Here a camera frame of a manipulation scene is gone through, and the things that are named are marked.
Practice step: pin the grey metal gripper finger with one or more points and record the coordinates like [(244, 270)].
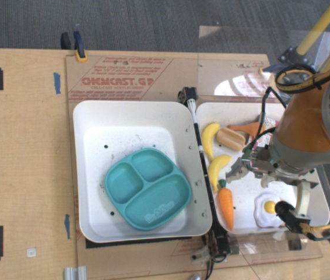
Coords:
[(240, 164), (235, 176)]

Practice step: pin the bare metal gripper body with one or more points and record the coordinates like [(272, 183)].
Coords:
[(262, 162)]

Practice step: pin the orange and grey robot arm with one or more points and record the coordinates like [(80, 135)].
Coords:
[(305, 121)]

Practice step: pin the yellow banana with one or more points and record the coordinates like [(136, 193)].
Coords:
[(216, 168), (208, 139)]

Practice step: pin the tan hot dog bun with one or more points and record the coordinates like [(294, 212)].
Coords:
[(230, 139)]

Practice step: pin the pink and white packet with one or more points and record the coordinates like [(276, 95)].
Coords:
[(265, 133)]

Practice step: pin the orange carrot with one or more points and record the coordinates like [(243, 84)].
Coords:
[(226, 206)]

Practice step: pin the white plastic tray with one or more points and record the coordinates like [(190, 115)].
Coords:
[(101, 127), (246, 209)]

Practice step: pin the orange pizza slice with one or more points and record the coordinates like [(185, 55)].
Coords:
[(248, 128)]

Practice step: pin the thin black and white rod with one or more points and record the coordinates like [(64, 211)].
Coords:
[(201, 150)]

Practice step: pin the white fried egg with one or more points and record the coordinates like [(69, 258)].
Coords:
[(265, 211)]

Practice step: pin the teal divided plate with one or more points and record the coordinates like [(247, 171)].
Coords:
[(150, 188)]

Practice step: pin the brown cardboard board red print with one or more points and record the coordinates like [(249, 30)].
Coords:
[(130, 77)]

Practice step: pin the black cylinder on white bracket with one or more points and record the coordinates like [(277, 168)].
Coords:
[(291, 214)]

